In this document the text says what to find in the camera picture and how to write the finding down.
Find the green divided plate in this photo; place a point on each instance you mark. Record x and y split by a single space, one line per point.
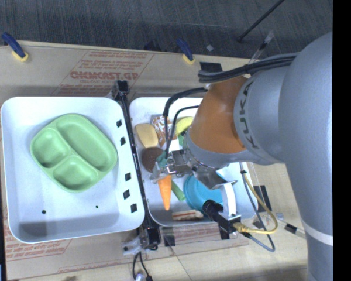
76 145

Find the brown round biscuit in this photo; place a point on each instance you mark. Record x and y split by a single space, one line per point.
149 158

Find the tan and red toy sandwich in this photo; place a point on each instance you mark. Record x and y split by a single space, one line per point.
187 215

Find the tan toy bread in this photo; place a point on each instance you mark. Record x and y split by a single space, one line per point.
146 135

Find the blue bowl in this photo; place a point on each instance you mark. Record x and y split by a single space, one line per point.
197 196

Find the orange and white packet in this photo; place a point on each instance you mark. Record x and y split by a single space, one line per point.
159 127

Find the white plastic tray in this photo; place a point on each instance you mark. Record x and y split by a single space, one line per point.
155 209
23 157

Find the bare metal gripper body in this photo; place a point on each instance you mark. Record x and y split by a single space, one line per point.
181 161

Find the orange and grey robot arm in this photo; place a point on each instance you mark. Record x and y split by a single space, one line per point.
280 121

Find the black cylinder on white bracket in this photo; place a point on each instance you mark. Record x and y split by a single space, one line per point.
228 200

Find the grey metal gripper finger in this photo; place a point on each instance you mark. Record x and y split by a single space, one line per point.
169 171
156 174

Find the orange carrot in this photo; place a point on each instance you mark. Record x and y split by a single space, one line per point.
165 193

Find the yellow banana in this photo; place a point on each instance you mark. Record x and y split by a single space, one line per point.
183 124

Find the brown cardboard board red print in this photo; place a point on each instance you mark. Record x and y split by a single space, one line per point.
76 69

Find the green toy stalk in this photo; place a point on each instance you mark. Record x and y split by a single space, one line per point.
179 192

